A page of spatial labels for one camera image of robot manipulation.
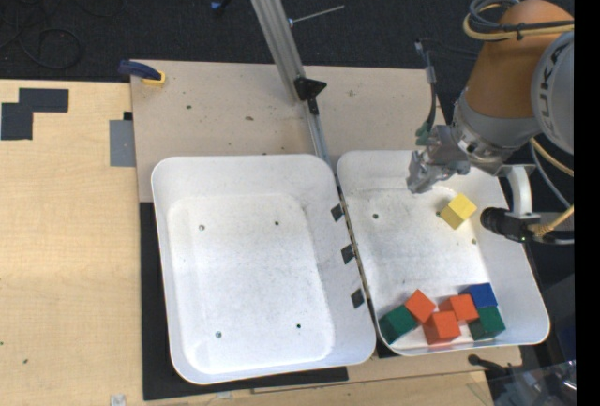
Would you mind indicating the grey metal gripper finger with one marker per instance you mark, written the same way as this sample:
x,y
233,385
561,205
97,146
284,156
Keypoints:
x,y
432,179
414,173

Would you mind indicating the white plastic tray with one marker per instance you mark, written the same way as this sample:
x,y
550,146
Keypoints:
x,y
248,273
412,249

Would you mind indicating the yellow cube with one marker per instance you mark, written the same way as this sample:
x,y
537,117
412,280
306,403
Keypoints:
x,y
458,211

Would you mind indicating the blue cube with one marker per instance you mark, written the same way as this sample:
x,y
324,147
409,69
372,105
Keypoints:
x,y
483,295

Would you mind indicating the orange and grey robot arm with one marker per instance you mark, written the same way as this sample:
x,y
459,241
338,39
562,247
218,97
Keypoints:
x,y
508,76

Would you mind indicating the black cylinder on white bracket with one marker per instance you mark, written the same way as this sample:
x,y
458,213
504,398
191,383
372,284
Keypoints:
x,y
504,222

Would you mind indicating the pale wood board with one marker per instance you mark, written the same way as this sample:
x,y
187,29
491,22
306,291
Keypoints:
x,y
220,113

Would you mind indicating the green cube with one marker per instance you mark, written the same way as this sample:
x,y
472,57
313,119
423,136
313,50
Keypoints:
x,y
397,323
489,323

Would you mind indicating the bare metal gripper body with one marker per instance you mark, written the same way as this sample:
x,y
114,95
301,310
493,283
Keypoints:
x,y
449,151

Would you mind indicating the orange cube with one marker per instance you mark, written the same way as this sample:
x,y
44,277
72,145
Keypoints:
x,y
441,328
420,305
464,307

